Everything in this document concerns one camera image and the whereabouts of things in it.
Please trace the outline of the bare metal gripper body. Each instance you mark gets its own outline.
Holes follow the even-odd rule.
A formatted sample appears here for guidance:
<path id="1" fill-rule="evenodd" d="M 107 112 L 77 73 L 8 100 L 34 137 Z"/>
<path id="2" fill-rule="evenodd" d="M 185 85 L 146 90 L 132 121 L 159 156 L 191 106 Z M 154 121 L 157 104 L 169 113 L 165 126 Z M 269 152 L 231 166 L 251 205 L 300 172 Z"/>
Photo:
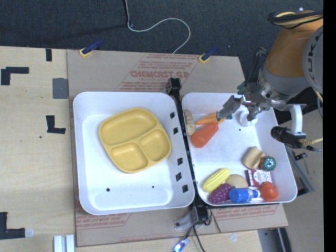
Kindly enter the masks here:
<path id="1" fill-rule="evenodd" d="M 241 104 L 249 112 L 262 112 L 270 108 L 282 110 L 288 95 L 279 92 L 269 84 L 242 83 L 240 85 Z"/>

